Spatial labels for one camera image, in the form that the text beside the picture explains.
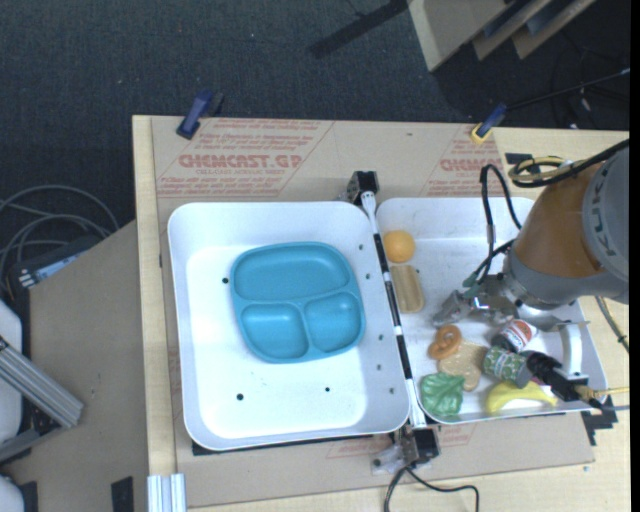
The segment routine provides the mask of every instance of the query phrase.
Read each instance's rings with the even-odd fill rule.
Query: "toy donut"
[[[443,325],[436,332],[435,341],[429,345],[427,353],[434,359],[444,359],[454,354],[462,343],[462,334],[457,326]]]

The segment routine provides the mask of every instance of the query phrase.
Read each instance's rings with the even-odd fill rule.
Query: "white tray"
[[[532,201],[514,198],[513,204],[519,220],[524,222]],[[517,229],[503,198],[492,198],[490,205],[497,227],[497,247],[512,239],[517,234]],[[382,233],[403,229],[411,233],[416,241],[415,255],[407,264],[419,271],[426,306],[419,313],[401,314],[400,318],[416,393],[420,396],[422,377],[438,371],[436,361],[427,355],[427,347],[436,333],[431,318],[453,290],[463,290],[462,282],[487,255],[484,209],[479,198],[396,198],[380,205],[377,218]],[[502,269],[502,261],[502,257],[494,260],[492,273]],[[562,320],[584,321],[578,303],[558,308],[553,314]],[[470,316],[457,325],[465,339],[487,347],[490,335],[496,330],[495,326],[489,325],[479,316]],[[605,389],[606,378],[587,326],[581,327],[581,334],[582,372],[589,376],[591,387]],[[527,347],[544,352],[559,361],[563,360],[562,344],[557,332],[539,333]],[[555,406],[550,406],[531,400],[514,400],[499,413],[488,414],[484,407],[487,392],[496,383],[497,380],[483,375],[476,390],[464,392],[462,408],[456,417],[434,419],[441,423],[464,423],[589,409],[588,405],[580,401],[558,400]]]
[[[184,419],[192,439],[222,451],[391,432],[409,413],[404,373],[371,227],[343,202],[191,203],[168,226]],[[265,362],[244,343],[228,278],[255,247],[316,241],[351,265],[366,329],[326,359]]]

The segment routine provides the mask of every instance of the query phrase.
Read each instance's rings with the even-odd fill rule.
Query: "blue plate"
[[[268,245],[241,254],[231,295],[247,346],[271,363],[349,350],[364,334],[360,290],[345,257],[320,242]]]

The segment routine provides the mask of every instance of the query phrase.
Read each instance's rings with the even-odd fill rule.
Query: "black floor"
[[[225,95],[228,117],[475,123],[497,102],[630,66],[631,0],[598,0],[525,60],[510,42],[483,62],[467,45],[433,73],[399,0],[2,5],[0,201],[74,186],[120,224],[135,216],[131,116],[184,115],[203,88]],[[626,75],[513,110],[503,124],[628,130],[629,88]],[[20,204],[106,223],[89,200],[61,190]],[[34,218],[0,202],[0,247]],[[62,224],[73,223],[42,221],[24,240],[70,229]],[[44,248],[25,247],[23,257]]]

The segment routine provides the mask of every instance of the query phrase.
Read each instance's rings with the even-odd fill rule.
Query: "toy orange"
[[[393,263],[409,261],[416,251],[413,237],[402,229],[389,231],[382,238],[387,259]]]

